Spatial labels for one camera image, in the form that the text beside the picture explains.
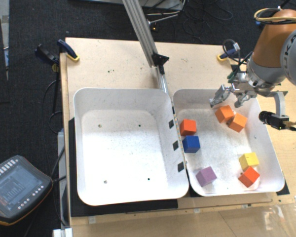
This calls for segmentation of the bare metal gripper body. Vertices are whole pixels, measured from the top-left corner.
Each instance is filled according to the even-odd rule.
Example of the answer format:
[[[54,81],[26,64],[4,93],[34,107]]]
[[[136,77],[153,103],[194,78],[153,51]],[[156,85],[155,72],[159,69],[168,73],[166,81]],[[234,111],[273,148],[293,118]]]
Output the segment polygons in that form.
[[[255,94],[266,93],[265,81],[253,72],[232,72],[228,76],[228,83],[231,84],[229,88],[234,94],[253,92]]]

